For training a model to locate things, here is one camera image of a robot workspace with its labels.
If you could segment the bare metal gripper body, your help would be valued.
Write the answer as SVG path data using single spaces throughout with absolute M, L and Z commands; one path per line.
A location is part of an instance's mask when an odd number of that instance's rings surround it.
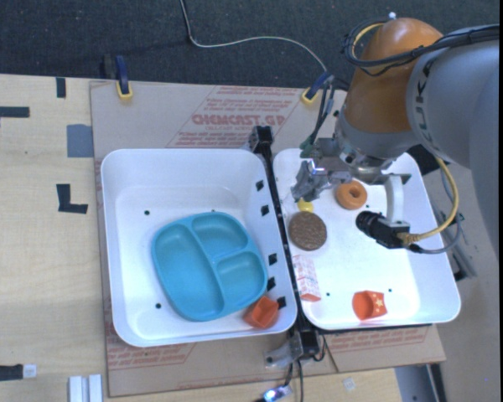
M 382 183 L 385 171 L 395 158 L 379 158 L 361 153 L 341 138 L 317 138 L 314 142 L 308 137 L 300 145 L 300 157 L 312 160 L 315 170 L 348 171 L 352 179 L 367 184 Z

